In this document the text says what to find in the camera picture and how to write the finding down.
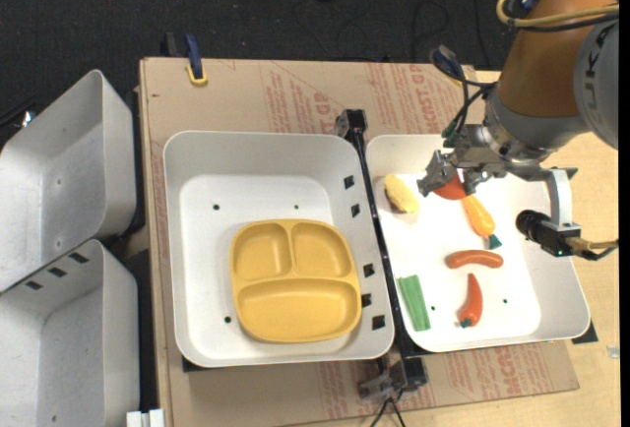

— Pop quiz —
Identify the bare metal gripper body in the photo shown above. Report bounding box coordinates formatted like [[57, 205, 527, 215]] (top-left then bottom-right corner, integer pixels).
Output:
[[444, 122, 553, 181]]

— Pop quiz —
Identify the red orange round toy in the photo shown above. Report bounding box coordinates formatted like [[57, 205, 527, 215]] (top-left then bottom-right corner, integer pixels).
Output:
[[432, 173, 467, 202]]

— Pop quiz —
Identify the yellow orange carrot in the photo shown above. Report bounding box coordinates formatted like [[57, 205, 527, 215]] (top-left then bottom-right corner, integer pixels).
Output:
[[462, 194, 503, 251]]

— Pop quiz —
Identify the yellow corn cob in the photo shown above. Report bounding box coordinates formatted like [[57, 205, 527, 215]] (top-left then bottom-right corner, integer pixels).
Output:
[[383, 173, 421, 214]]

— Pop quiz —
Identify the white plastic tray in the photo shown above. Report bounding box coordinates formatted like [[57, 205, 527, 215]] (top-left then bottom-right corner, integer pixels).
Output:
[[162, 130, 397, 369], [366, 134, 592, 354], [0, 238, 142, 427], [0, 68, 138, 294]]

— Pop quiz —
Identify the thin black rod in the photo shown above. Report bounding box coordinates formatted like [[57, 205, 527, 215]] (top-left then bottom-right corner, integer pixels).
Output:
[[350, 129, 410, 358]]

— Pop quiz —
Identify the orange sausage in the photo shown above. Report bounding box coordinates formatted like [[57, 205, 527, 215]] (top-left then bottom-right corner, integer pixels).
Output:
[[445, 249, 505, 271]]

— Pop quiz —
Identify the orange chili pepper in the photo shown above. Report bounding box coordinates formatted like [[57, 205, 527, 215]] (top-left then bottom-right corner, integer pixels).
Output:
[[458, 272, 484, 330]]

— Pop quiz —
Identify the green celery stick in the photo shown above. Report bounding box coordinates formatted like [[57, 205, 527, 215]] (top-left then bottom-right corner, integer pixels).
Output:
[[397, 274, 433, 333]]

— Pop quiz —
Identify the yellow divided plate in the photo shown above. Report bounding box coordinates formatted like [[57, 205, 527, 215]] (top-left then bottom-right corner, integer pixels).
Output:
[[228, 218, 363, 344]]

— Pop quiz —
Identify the brown cardboard board red print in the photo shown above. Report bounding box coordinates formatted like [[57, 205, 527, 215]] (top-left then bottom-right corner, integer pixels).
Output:
[[139, 56, 581, 427]]

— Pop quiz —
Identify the black cylinder on white bracket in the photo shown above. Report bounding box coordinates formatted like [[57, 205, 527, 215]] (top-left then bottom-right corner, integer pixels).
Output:
[[515, 166, 583, 259]]

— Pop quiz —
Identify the black block with thin wires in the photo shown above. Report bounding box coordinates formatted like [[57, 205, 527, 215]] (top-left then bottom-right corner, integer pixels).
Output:
[[357, 357, 427, 402], [334, 108, 368, 139]]

